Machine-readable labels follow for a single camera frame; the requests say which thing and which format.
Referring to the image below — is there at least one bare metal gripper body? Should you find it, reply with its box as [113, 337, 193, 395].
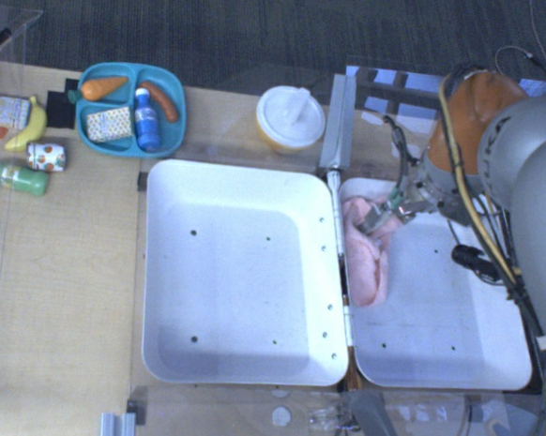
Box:
[386, 179, 447, 219]

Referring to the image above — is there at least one yellow cup with white lid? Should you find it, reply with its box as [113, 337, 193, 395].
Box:
[251, 83, 330, 158]

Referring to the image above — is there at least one black cylinder on white bracket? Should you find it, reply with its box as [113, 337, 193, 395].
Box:
[449, 243, 505, 284]

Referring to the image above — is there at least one white can with orange print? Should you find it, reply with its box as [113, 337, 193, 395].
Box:
[23, 141, 68, 174]

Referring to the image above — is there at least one blue bottle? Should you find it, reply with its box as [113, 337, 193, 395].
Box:
[129, 87, 167, 154]

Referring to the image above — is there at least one orange carrot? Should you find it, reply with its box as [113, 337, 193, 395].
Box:
[67, 71, 129, 109]

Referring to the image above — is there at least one pink cloth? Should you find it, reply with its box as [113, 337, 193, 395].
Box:
[333, 193, 405, 311]

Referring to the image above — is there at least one brown sausage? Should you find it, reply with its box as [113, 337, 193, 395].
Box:
[136, 80, 183, 125]

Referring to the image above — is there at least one blue divided plate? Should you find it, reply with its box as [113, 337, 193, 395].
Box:
[71, 58, 191, 162]

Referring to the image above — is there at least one green bottle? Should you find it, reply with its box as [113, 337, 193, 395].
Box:
[0, 161, 53, 199]

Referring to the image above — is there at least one white plastic tray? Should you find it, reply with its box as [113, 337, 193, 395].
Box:
[323, 174, 546, 400]
[130, 157, 365, 398]

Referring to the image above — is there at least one yellow banana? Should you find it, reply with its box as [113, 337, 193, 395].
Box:
[4, 93, 51, 155]

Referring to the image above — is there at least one red and white carton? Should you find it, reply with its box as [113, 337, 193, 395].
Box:
[0, 93, 33, 143]

